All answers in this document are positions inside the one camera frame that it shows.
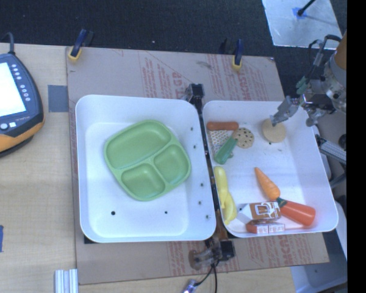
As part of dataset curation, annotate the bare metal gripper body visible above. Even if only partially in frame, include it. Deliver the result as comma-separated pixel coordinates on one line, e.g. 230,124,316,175
300,78,348,116

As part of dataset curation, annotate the plain tan round biscuit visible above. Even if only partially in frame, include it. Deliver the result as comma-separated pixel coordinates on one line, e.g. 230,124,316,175
260,118,287,144

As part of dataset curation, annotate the tan biscuit with dark dots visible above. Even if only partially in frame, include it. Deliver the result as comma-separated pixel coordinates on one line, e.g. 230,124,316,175
231,127,255,150

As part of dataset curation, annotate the white plastic tray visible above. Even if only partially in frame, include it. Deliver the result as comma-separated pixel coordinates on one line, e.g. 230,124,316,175
74,94,218,244
201,99,340,239

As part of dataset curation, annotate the orange-brown toy sausage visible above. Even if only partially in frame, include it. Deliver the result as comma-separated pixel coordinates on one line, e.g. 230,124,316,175
206,120,240,132

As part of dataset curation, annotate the green toy bottle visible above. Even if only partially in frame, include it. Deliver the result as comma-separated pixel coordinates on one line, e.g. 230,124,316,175
213,136,239,165

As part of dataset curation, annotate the white packet with orange pattern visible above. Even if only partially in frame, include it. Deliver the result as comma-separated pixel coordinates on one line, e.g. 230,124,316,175
208,129,232,159

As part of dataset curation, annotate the orange carrot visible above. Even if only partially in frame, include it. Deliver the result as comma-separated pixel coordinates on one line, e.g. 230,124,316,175
254,167,282,201

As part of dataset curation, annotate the thin black and white rod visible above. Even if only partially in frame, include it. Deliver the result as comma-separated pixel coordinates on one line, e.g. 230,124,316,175
196,101,225,241

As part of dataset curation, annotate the orange toy bottle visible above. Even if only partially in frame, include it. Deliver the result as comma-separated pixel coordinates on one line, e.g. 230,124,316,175
276,197,317,227

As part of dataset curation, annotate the yellow banana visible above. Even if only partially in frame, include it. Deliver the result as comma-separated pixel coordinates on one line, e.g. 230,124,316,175
213,165,238,226

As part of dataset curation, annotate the white and orange carton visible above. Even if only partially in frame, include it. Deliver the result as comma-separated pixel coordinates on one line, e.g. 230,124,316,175
235,201,283,225

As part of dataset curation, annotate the orange and white flat box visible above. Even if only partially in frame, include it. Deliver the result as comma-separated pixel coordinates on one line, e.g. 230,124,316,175
245,221,286,235

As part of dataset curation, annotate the green divided plate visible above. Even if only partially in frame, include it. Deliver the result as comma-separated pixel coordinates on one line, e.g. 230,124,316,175
102,118,192,202

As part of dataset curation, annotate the brown cardboard board, red print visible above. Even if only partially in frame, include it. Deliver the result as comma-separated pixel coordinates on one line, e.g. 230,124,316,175
65,46,331,286

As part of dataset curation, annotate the black block with thin wires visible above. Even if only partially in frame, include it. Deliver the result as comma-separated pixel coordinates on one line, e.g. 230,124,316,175
182,83,206,104
188,239,236,270

